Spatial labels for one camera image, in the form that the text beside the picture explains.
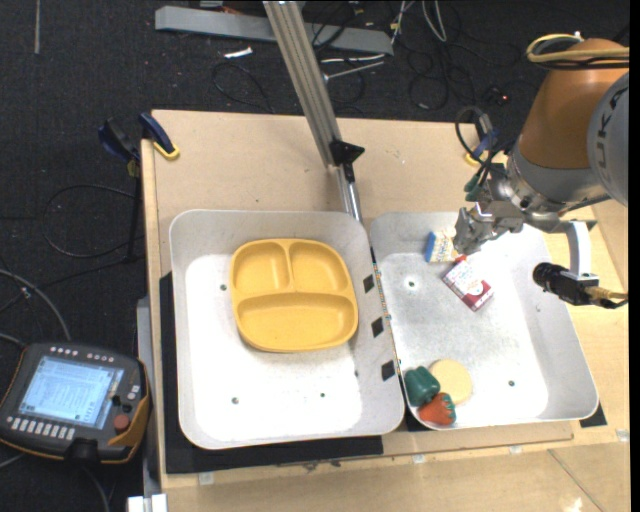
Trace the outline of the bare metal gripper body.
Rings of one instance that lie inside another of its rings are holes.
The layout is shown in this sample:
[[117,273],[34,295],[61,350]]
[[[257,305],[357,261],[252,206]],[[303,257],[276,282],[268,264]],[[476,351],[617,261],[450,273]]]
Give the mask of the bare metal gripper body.
[[520,233],[524,214],[516,207],[500,184],[486,182],[477,193],[471,219],[478,234]]

